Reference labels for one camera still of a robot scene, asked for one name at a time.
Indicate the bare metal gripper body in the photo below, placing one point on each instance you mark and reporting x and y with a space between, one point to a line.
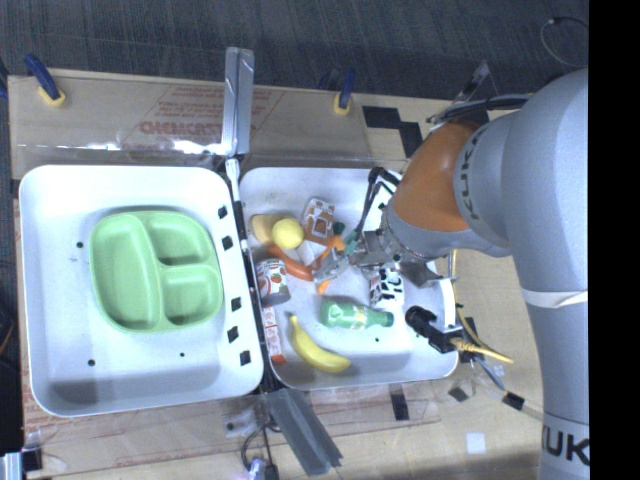
372 248

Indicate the orange sausage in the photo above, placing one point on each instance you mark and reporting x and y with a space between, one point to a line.
295 268

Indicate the orange and white packet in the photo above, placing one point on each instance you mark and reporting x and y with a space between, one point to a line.
273 335

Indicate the pale yellow bread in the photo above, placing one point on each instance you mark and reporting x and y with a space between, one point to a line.
261 228

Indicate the white can with tomato print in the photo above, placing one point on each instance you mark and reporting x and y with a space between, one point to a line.
272 280

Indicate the yellow banana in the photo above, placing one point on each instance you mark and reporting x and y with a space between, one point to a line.
315 353

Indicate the brown and white carton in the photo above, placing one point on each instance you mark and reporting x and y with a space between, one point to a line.
319 220

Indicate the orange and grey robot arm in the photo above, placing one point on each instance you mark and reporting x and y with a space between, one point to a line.
550 178

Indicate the green plastic bottle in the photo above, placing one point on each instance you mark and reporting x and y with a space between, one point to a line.
350 315

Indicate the black cylinder on white bracket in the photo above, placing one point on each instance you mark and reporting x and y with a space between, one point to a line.
425 322

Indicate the green divided plate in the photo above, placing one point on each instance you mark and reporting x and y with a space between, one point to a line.
130 273

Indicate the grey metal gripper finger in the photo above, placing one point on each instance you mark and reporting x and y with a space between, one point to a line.
341 259
325 271

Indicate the yellow lemon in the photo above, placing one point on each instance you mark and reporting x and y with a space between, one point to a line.
287 233

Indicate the white plastic tray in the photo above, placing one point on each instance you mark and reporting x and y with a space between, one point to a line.
380 363
60 278

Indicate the small white bottle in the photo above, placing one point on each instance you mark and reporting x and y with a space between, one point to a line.
305 253

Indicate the brown cardboard board red print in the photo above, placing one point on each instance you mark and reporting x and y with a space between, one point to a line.
125 113

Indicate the black and white carton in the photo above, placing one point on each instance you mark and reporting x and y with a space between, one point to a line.
387 288

